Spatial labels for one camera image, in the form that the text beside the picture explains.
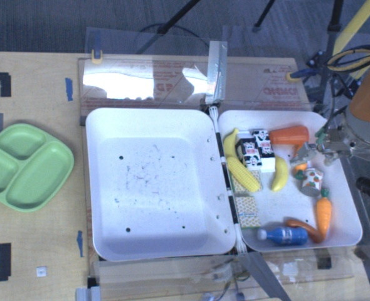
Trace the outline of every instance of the green plate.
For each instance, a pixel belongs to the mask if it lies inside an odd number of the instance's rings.
[[[0,202],[17,211],[42,208],[73,168],[72,151],[35,126],[14,124],[0,133]]]

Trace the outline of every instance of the wooden surface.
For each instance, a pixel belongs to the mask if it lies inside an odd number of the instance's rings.
[[[82,54],[0,53],[0,72],[8,72],[12,77],[12,97],[0,97],[4,128],[18,122],[33,124],[59,138],[75,157],[67,182],[44,208],[20,213],[0,203],[0,243],[12,244],[12,274],[8,281],[0,282],[0,300],[74,300],[75,289],[87,285],[90,250],[86,244],[86,156],[83,155],[83,130],[79,126],[78,94],[78,59],[81,57]],[[71,102],[67,99],[65,78],[73,82]],[[78,231],[83,232],[84,257],[78,249]],[[275,255],[266,255],[265,259],[273,267],[278,261]],[[306,300],[309,294],[311,300],[370,300],[370,285],[360,259],[349,250],[334,260],[342,260],[337,265],[337,280],[328,280],[326,276],[323,281],[309,281],[309,277],[300,283],[291,280],[285,284],[291,299]],[[36,267],[43,266],[47,267],[47,276],[37,277]],[[136,273],[131,266],[126,266],[125,271],[128,277]],[[266,298],[262,289],[254,284],[245,287],[245,295],[250,300]],[[233,287],[228,292],[223,300],[235,300]],[[158,299],[199,298],[200,294],[191,294]]]

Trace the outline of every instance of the yellow pole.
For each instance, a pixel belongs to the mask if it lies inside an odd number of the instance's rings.
[[[333,56],[340,53],[352,37],[359,31],[361,26],[370,17],[370,0],[366,0],[361,6],[355,16],[351,19],[348,25],[337,37],[336,43],[334,45]]]

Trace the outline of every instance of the bottle cap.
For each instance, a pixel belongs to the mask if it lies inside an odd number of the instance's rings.
[[[258,230],[258,240],[264,241],[265,239],[267,239],[267,232],[266,230],[260,228]]]

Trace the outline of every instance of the grey floor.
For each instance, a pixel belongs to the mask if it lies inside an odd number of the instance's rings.
[[[0,51],[83,53],[90,28],[153,33],[190,0],[0,0]],[[201,0],[167,34],[225,40],[230,56],[295,58],[299,68],[325,50],[334,0],[276,0],[261,30],[253,32],[269,0]],[[342,28],[366,0],[344,0]],[[370,45],[370,15],[347,47]],[[125,43],[115,46],[120,52]],[[370,176],[370,165],[360,173]],[[370,199],[363,197],[370,226]],[[364,237],[370,245],[370,235]],[[370,253],[361,253],[370,279]]]

